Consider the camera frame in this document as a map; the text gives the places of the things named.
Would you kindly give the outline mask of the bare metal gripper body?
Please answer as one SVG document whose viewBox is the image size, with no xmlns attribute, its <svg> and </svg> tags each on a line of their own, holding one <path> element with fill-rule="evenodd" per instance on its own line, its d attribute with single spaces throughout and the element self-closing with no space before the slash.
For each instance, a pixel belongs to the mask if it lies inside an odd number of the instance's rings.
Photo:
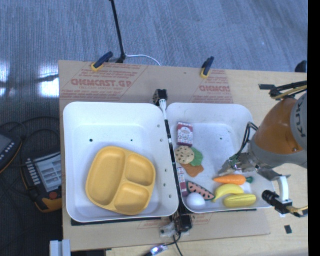
<svg viewBox="0 0 320 256">
<path fill-rule="evenodd" d="M 233 169 L 236 171 L 243 173 L 256 172 L 265 167 L 266 165 L 260 162 L 254 154 L 246 152 L 235 155 Z"/>
</svg>

